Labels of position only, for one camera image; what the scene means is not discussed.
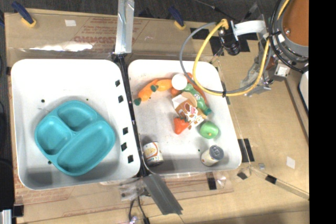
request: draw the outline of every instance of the yellow cable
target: yellow cable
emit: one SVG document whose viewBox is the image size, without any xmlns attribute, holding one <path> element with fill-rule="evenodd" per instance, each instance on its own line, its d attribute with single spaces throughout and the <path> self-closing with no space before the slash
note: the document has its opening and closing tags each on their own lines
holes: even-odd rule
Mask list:
<svg viewBox="0 0 336 224">
<path fill-rule="evenodd" d="M 281 9 L 280 9 L 280 12 L 279 12 L 279 15 L 278 15 L 278 19 L 280 18 L 282 12 L 284 11 L 285 7 L 287 6 L 288 2 L 290 0 L 285 0 L 285 2 L 283 3 Z M 198 61 L 201 57 L 201 54 L 205 48 L 205 46 L 207 45 L 207 43 L 209 42 L 210 38 L 216 33 L 216 31 L 218 29 L 220 29 L 222 26 L 224 26 L 226 29 L 228 29 L 228 23 L 227 23 L 227 20 L 226 19 L 223 19 L 222 21 L 220 21 L 219 24 L 217 24 L 215 26 L 215 28 L 208 34 L 208 36 L 206 37 L 206 39 L 204 40 L 200 50 L 198 51 L 197 55 L 196 55 L 196 58 L 195 58 L 195 62 L 194 62 L 194 67 L 193 67 L 193 78 L 194 78 L 194 82 L 197 86 L 199 86 L 199 88 L 201 88 L 204 92 L 207 92 L 207 93 L 210 93 L 212 95 L 217 95 L 217 96 L 222 96 L 222 93 L 218 93 L 218 92 L 214 92 L 214 91 L 211 91 L 211 90 L 208 90 L 206 88 L 204 88 L 197 80 L 196 78 L 196 67 L 197 67 L 197 64 L 198 64 Z M 262 57 L 262 60 L 261 60 L 261 64 L 260 64 L 260 69 L 259 69 L 259 73 L 258 73 L 258 77 L 257 79 L 255 80 L 254 84 L 244 90 L 244 91 L 239 91 L 239 92 L 234 92 L 234 93 L 227 93 L 226 96 L 228 97 L 231 97 L 231 96 L 238 96 L 238 95 L 243 95 L 245 93 L 248 93 L 250 92 L 252 89 L 254 89 L 257 84 L 259 83 L 259 80 L 261 78 L 261 76 L 263 75 L 263 70 L 264 70 L 264 66 L 265 66 L 265 62 L 266 62 L 266 58 L 267 58 L 267 52 L 268 52 L 268 48 L 269 48 L 269 40 L 267 40 L 266 42 L 266 45 L 265 45 L 265 50 L 264 50 L 264 54 L 263 54 L 263 57 Z"/>
</svg>

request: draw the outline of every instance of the table surface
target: table surface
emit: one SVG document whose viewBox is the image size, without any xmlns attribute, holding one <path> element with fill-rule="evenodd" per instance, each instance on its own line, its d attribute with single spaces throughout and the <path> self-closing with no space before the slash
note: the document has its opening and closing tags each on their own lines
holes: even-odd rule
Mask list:
<svg viewBox="0 0 336 224">
<path fill-rule="evenodd" d="M 57 58 L 59 56 L 50 51 L 45 51 L 44 55 L 40 54 L 41 51 L 34 50 L 33 52 L 38 53 L 34 54 L 31 48 L 64 45 L 66 42 L 76 41 L 76 37 L 88 38 L 90 34 L 88 28 L 84 31 L 84 26 L 88 26 L 88 23 L 92 25 L 95 19 L 100 23 L 102 18 L 112 19 L 110 27 L 115 21 L 115 16 L 28 10 L 38 23 L 43 22 L 36 29 L 24 26 L 17 14 L 5 14 L 9 66 L 24 58 Z M 65 20 L 75 20 L 77 26 L 65 27 Z M 178 59 L 181 44 L 190 34 L 191 28 L 203 25 L 196 22 L 186 24 L 185 30 L 179 30 L 171 20 L 136 18 L 133 54 L 127 61 Z M 107 28 L 107 32 L 100 30 L 101 36 L 108 37 L 111 29 Z M 190 41 L 185 49 L 185 60 L 194 59 L 202 42 L 201 39 Z M 109 45 L 101 43 L 100 50 L 94 53 L 95 57 L 106 57 Z M 234 57 L 225 54 L 216 58 L 213 63 L 227 90 L 239 88 L 240 80 L 246 77 L 253 64 L 258 53 L 257 42 L 251 40 L 248 46 L 250 52 L 241 52 Z M 212 59 L 213 52 L 207 46 L 201 60 Z M 223 219 L 226 223 L 308 223 L 308 116 L 305 115 L 297 94 L 299 79 L 300 76 L 291 71 L 288 81 L 274 82 L 270 91 L 251 97 L 229 97 L 229 110 L 237 139 L 245 145 L 248 158 L 243 158 L 241 166 L 236 170 L 214 173 L 217 190 L 208 189 L 204 175 L 199 175 L 196 179 L 167 179 L 169 186 L 176 187 L 177 182 L 181 184 L 179 190 L 172 189 L 176 190 L 174 195 L 183 207 L 182 215 L 163 216 L 152 198 L 142 196 L 143 210 L 150 217 L 151 223 L 222 223 Z M 13 152 L 16 152 L 14 142 L 12 146 Z M 48 193 L 50 200 L 46 201 L 46 196 L 26 189 L 18 178 L 15 180 L 16 203 L 25 205 L 25 215 L 17 219 L 18 223 L 42 223 L 46 219 L 49 219 L 48 223 L 103 223 L 106 220 L 111 223 L 127 223 L 129 201 L 120 201 L 118 197 L 120 202 L 114 202 L 113 197 L 115 199 L 118 195 L 115 187 L 106 189 L 94 184 L 89 185 L 91 190 L 85 186 L 71 190 L 65 188 L 57 193 L 51 190 Z M 191 187 L 190 182 L 197 184 Z M 56 208 L 71 206 L 74 209 L 68 210 L 68 214 L 56 213 Z M 141 217 L 136 203 L 132 213 Z"/>
</svg>

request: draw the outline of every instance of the can lid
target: can lid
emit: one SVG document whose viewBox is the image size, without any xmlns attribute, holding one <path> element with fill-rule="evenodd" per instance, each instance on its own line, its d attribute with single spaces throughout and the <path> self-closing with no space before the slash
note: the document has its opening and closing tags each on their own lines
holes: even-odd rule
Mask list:
<svg viewBox="0 0 336 224">
<path fill-rule="evenodd" d="M 220 161 L 224 158 L 224 151 L 217 145 L 213 145 L 209 149 L 210 157 Z"/>
</svg>

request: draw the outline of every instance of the white tray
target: white tray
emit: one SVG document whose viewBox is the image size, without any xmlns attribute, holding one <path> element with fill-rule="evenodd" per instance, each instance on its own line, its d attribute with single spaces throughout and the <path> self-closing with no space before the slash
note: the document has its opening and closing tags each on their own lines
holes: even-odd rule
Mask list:
<svg viewBox="0 0 336 224">
<path fill-rule="evenodd" d="M 184 61 L 187 72 L 192 73 L 194 62 Z M 136 60 L 128 68 L 132 99 L 155 78 L 172 78 L 182 73 L 179 61 Z M 201 85 L 212 90 L 223 90 L 218 72 L 214 66 L 199 62 L 196 69 Z M 207 120 L 219 127 L 219 134 L 212 140 L 202 137 L 197 129 L 185 130 L 180 135 L 174 133 L 173 118 L 177 116 L 169 91 L 155 92 L 150 100 L 139 106 L 133 104 L 142 146 L 147 142 L 159 142 L 164 163 L 148 169 L 160 175 L 210 172 L 237 168 L 242 161 L 233 122 L 225 98 L 206 94 L 212 109 Z M 217 144 L 224 150 L 224 159 L 213 166 L 201 162 L 201 154 L 211 145 Z"/>
<path fill-rule="evenodd" d="M 116 64 L 107 60 L 25 59 L 13 65 L 11 77 L 18 175 L 26 187 L 48 189 L 124 180 L 138 173 L 140 158 Z M 48 164 L 34 139 L 40 120 L 69 100 L 86 102 L 112 126 L 116 135 L 109 154 L 94 169 L 78 177 Z"/>
</svg>

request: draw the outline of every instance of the soda can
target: soda can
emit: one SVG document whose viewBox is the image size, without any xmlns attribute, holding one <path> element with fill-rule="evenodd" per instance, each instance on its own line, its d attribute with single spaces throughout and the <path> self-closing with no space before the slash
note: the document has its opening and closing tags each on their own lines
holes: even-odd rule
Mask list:
<svg viewBox="0 0 336 224">
<path fill-rule="evenodd" d="M 224 151 L 217 145 L 211 146 L 201 155 L 201 161 L 206 166 L 212 166 L 224 158 Z"/>
<path fill-rule="evenodd" d="M 143 156 L 148 166 L 157 166 L 163 163 L 163 156 L 158 142 L 151 142 L 143 146 Z"/>
</svg>

